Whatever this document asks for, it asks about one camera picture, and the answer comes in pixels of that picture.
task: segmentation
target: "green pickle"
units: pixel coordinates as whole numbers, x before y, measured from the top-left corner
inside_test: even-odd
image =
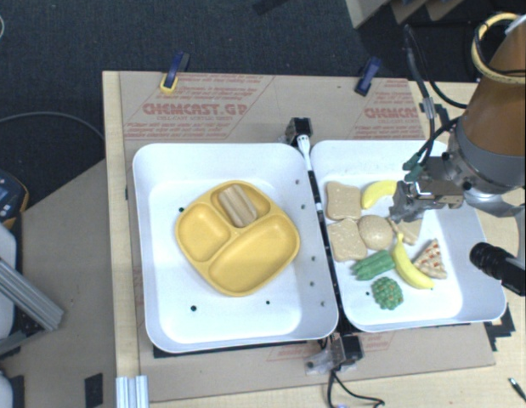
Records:
[[[396,309],[404,301],[397,281],[386,276],[372,283],[372,295],[381,309]]]

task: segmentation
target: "white tray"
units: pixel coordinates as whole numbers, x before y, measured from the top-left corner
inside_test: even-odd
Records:
[[[285,144],[149,144],[136,153],[133,176],[145,324],[156,347],[186,353],[320,339],[334,331],[337,303],[297,150]],[[206,283],[174,236],[180,207],[233,179],[272,198],[301,238],[283,272],[246,297],[225,296]]]
[[[323,141],[315,145],[311,160],[326,207],[325,187],[329,181],[355,185],[363,190],[368,184],[404,177],[402,164],[421,148],[421,141]],[[445,145],[435,143],[433,155]],[[365,214],[389,216],[391,196],[381,199]],[[472,247],[484,241],[484,233],[475,210],[462,208],[426,211],[420,237],[415,246],[406,246],[414,257],[437,238],[441,246],[448,279],[436,280],[432,290],[418,290],[406,284],[395,270],[385,276],[402,288],[404,303],[395,310],[380,309],[370,293],[373,280],[357,281],[351,274],[351,262],[335,261],[344,313],[362,331],[380,332],[460,324],[498,319],[505,311],[506,299],[498,280],[488,277],[469,261]]]

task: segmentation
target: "black fabric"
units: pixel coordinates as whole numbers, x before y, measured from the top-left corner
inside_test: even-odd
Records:
[[[348,77],[376,56],[379,77],[409,76],[402,26],[388,6],[355,30],[345,0],[282,0],[258,14],[264,1],[0,0],[0,118],[58,111],[103,130],[102,71],[164,72],[178,49],[190,54],[192,72]],[[445,24],[424,8],[410,17],[434,79],[475,77],[472,23],[496,10],[525,13],[526,0],[466,0]],[[28,187],[30,204],[104,155],[94,133],[64,118],[0,125],[0,168]]]

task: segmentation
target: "yellow cable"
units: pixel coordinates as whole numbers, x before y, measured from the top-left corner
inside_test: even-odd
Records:
[[[485,33],[489,28],[496,23],[501,21],[514,21],[519,17],[517,14],[512,13],[502,13],[493,15],[489,17],[483,24],[481,24],[475,32],[475,35],[478,35],[478,39],[481,41]],[[478,48],[476,47],[476,40],[472,41],[471,47],[472,62],[476,68],[487,78],[495,80],[496,82],[508,83],[508,84],[525,84],[525,76],[507,76],[506,74],[500,74],[488,68],[488,66],[482,61],[478,53]]]

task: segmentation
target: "blue clamp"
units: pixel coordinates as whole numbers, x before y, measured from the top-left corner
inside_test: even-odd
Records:
[[[367,60],[365,68],[363,69],[360,79],[357,82],[357,86],[355,86],[355,92],[357,94],[360,94],[363,97],[368,94],[368,90],[370,89],[371,85],[370,82],[372,82],[372,78],[374,78],[381,65],[382,60],[374,56]]]
[[[189,55],[183,51],[177,52],[170,65],[170,70],[161,80],[161,92],[171,94],[178,85],[177,74],[185,71],[189,64]]]

